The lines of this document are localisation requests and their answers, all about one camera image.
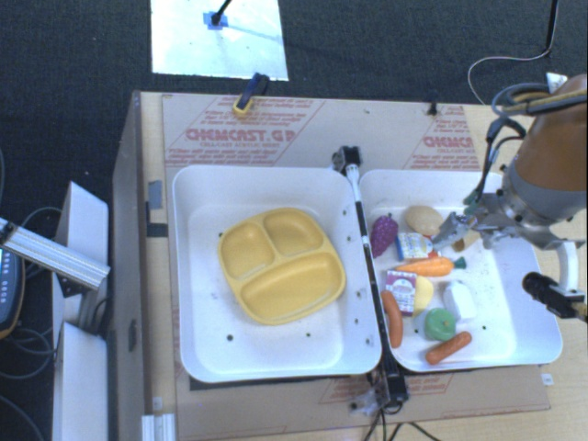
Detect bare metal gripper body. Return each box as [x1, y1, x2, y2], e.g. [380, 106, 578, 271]
[471, 192, 576, 251]

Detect beige bread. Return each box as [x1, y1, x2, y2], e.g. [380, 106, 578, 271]
[404, 205, 446, 238]

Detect white blue and yellow carton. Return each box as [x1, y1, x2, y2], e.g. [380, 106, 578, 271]
[395, 232, 435, 262]

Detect orange carrot with green top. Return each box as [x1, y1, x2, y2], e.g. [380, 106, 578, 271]
[395, 255, 468, 278]

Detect purple grapes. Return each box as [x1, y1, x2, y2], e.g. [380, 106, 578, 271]
[369, 213, 400, 259]

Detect white bottle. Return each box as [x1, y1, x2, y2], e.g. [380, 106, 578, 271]
[442, 279, 478, 323]

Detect pale yellow banana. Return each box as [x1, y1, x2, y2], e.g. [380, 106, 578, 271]
[412, 275, 435, 318]

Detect pink and white carton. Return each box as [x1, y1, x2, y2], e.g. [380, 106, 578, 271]
[384, 269, 418, 317]

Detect white plastic tray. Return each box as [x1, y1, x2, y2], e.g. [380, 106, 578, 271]
[357, 168, 565, 374]
[172, 164, 384, 384]

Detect thin black and white rod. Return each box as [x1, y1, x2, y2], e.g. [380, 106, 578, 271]
[346, 164, 400, 385]

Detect orange sausage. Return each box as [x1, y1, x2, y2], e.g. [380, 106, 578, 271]
[424, 331, 473, 367]
[379, 289, 405, 349]

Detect yellow divided plate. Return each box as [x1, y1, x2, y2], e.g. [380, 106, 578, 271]
[217, 207, 347, 326]

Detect brown cardboard board red print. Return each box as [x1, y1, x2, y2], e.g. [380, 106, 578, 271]
[161, 93, 552, 431]

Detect black cylinder on white bracket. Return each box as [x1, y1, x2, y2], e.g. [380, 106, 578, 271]
[522, 240, 587, 321]

